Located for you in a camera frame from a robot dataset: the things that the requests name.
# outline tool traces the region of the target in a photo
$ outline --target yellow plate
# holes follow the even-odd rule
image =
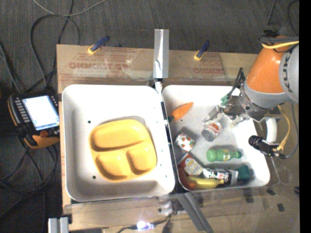
[[[156,150],[145,126],[133,119],[95,127],[89,145],[96,168],[110,182],[130,180],[150,172]]]

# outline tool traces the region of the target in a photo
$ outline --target yellow cable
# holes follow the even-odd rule
[[[291,122],[290,122],[288,116],[286,115],[286,113],[283,111],[282,107],[280,105],[278,105],[277,107],[279,108],[280,112],[284,115],[284,117],[286,118],[286,121],[288,123],[287,133],[286,133],[284,139],[281,141],[280,145],[276,148],[277,151],[283,152],[287,138],[289,137],[290,132],[291,132]]]
[[[269,46],[266,44],[262,43],[262,46],[266,49],[277,49],[277,48],[281,48],[281,47],[285,47],[285,46],[289,46],[289,45],[293,45],[293,44],[298,44],[299,41],[292,41],[292,42],[285,42],[285,43],[281,43],[281,44],[277,44],[277,45],[273,45],[273,46]]]

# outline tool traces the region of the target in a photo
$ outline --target soda can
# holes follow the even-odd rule
[[[202,136],[205,138],[206,141],[212,142],[219,133],[223,130],[223,126],[220,122],[212,122],[205,126],[202,130]]]
[[[184,151],[189,152],[193,148],[195,141],[185,133],[179,132],[174,143]]]

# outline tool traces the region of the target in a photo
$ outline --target light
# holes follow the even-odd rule
[[[144,221],[139,221],[137,224],[137,230],[143,231],[143,230],[152,230],[155,228],[154,224],[144,222]]]

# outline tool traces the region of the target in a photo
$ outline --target screen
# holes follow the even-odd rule
[[[49,96],[28,98],[22,101],[37,131],[59,126],[59,116]]]

